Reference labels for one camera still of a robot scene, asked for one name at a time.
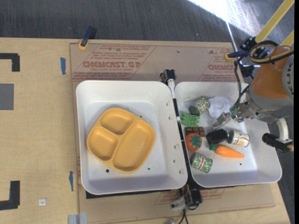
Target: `carrot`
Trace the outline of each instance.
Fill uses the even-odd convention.
[[[245,156],[232,148],[219,145],[216,149],[216,153],[223,157],[229,157],[229,158],[244,158]]]

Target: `gray floor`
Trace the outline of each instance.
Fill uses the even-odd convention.
[[[259,33],[283,1],[0,0],[0,36],[82,38],[91,25],[97,29],[96,39],[232,42],[231,32],[238,47]],[[293,29],[294,6],[267,39],[281,43]],[[293,107],[278,115],[287,116],[294,139]],[[278,132],[275,125],[269,128]],[[295,223],[294,153],[278,156],[283,169],[279,187]]]

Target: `wooden table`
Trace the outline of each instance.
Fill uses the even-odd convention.
[[[21,58],[20,72],[12,72],[11,60],[0,60],[0,84],[14,84],[13,110],[0,110],[0,201],[9,199],[11,181],[21,182],[20,205],[17,209],[1,210],[1,223],[67,223],[69,214],[79,213],[70,64],[70,43],[76,42],[79,40],[0,38],[0,53],[18,53]],[[128,41],[93,41],[100,42]],[[196,46],[198,42],[188,45]],[[61,71],[61,57],[66,59],[65,75]],[[70,172],[74,174],[73,191]],[[188,221],[289,223],[278,185],[269,185],[274,207],[190,215]],[[47,198],[46,205],[39,205],[41,198]],[[164,224],[168,220],[127,223]]]

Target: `white plastic tub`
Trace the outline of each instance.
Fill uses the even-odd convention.
[[[161,82],[83,81],[76,89],[84,188],[95,195],[178,189],[187,170],[169,88]],[[109,168],[93,157],[86,138],[107,109],[119,107],[142,117],[154,128],[156,141],[142,167],[132,174]]]
[[[226,96],[232,102],[235,102],[239,93],[236,83],[182,82],[176,86],[175,94],[181,114],[182,112],[188,112],[189,106],[200,96],[205,96],[206,98]],[[216,122],[216,119],[211,118],[208,111],[206,111],[200,116],[198,125],[204,127],[205,134],[207,135],[210,131],[213,131],[212,125],[214,122]],[[250,142],[246,148],[223,142],[224,145],[244,154],[245,158],[221,157],[214,151],[209,150],[206,138],[202,138],[202,146],[197,152],[211,158],[213,164],[208,173],[191,168],[193,178],[200,186],[215,188],[270,183],[277,182],[281,178],[282,170],[276,150],[262,141],[263,134],[269,133],[265,122],[248,119],[242,123],[238,123],[237,121],[230,120],[221,128],[226,131],[232,129],[249,134]],[[193,152],[188,151],[189,158],[192,154]]]

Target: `toy carrot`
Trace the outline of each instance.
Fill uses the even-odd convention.
[[[210,145],[210,150],[214,150],[218,155],[228,158],[244,158],[245,156],[232,148],[226,147],[224,145]]]

